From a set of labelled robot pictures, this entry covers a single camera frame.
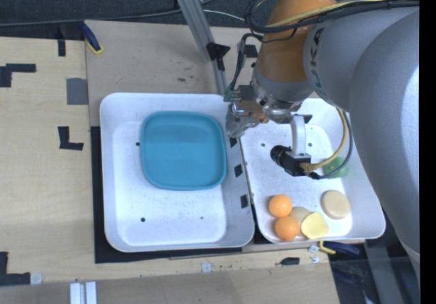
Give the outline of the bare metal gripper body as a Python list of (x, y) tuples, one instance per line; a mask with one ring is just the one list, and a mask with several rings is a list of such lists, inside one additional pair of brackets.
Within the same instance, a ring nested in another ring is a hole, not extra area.
[(272, 121), (290, 123), (306, 99), (305, 85), (229, 85), (224, 100), (229, 103), (228, 125), (257, 125)]

